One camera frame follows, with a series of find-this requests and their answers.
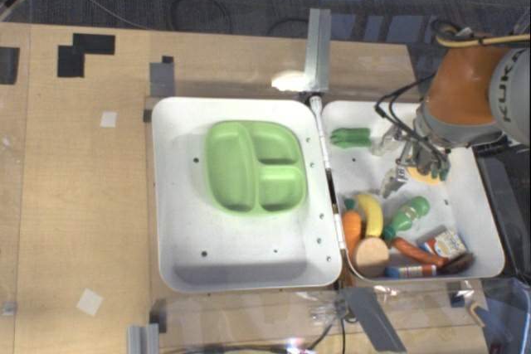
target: yellow cable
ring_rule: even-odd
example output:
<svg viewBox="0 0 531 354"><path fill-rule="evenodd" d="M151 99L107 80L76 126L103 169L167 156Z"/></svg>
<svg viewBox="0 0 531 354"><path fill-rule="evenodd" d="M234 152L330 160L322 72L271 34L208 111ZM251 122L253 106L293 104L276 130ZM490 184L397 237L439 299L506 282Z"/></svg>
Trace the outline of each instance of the yellow cable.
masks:
<svg viewBox="0 0 531 354"><path fill-rule="evenodd" d="M436 36L437 42L444 47L472 47L472 46L488 46L497 45L500 43L514 43L518 41L530 41L529 34L522 34L519 36L502 36L502 37L487 37L485 39L473 39L466 41L449 41L440 36Z"/></svg>

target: wooden table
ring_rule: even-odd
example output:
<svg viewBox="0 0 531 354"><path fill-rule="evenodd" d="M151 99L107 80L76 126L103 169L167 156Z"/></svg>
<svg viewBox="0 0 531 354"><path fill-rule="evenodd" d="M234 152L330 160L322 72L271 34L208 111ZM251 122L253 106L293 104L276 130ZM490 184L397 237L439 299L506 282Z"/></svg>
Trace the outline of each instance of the wooden table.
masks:
<svg viewBox="0 0 531 354"><path fill-rule="evenodd" d="M115 35L115 53L87 55L84 78L58 78L57 47L71 45L75 32ZM1 353L125 353L127 327L147 324L158 278L149 258L143 122L149 64L173 56L178 95L279 97L270 79L303 70L305 45L0 23L0 46L21 49L17 83L0 85L0 136L7 137L0 147L0 301L18 306L16 316L0 317ZM335 97L374 99L412 78L404 46L332 42ZM115 127L100 126L104 112L116 113ZM480 285L471 285L481 300ZM378 297L409 352L486 352L480 328L463 308L451 308L444 285L401 288L399 296ZM94 316L76 307L86 289L103 298ZM316 304L289 291L211 297L170 291L174 320L161 335L163 352L287 332L310 340L322 330L310 319ZM340 352L338 332L333 328L319 345L322 352ZM347 332L349 347L373 352L358 324Z"/></svg>

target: yellow banana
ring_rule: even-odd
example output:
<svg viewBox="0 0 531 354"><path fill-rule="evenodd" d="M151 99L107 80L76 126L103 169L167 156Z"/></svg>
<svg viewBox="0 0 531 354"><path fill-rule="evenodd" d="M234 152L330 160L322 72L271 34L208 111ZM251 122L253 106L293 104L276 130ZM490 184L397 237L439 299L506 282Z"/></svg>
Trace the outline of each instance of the yellow banana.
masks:
<svg viewBox="0 0 531 354"><path fill-rule="evenodd" d="M368 238L369 236L373 236L379 238L383 230L383 213L380 204L367 193L357 194L356 201L367 221L365 237Z"/></svg>

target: orange carrot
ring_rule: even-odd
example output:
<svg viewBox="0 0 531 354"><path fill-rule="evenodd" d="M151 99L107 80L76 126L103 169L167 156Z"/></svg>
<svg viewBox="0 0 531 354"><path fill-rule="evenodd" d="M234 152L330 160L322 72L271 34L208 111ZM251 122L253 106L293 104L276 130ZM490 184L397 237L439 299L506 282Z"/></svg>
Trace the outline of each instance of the orange carrot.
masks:
<svg viewBox="0 0 531 354"><path fill-rule="evenodd" d="M406 257L414 259L423 264L434 264L438 269L445 265L445 259L439 255L430 254L425 250L417 248L415 245L410 244L403 238L395 238L392 240L392 246L402 252Z"/></svg>
<svg viewBox="0 0 531 354"><path fill-rule="evenodd" d="M352 256L354 248L362 239L362 217L356 211L347 211L341 217L343 221L343 231L345 234L345 244L348 255Z"/></svg>

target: white tape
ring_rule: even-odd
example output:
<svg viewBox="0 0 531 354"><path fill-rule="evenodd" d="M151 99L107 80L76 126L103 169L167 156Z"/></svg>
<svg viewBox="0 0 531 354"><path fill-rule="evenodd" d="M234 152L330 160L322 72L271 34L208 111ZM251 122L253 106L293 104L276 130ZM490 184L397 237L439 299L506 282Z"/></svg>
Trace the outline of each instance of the white tape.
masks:
<svg viewBox="0 0 531 354"><path fill-rule="evenodd" d="M117 112L104 112L101 115L100 127L116 127Z"/></svg>
<svg viewBox="0 0 531 354"><path fill-rule="evenodd" d="M95 292L92 292L90 289L85 289L85 292L83 295L81 295L81 298L76 306L83 313L87 313L90 316L95 316L102 301L103 297L99 296Z"/></svg>

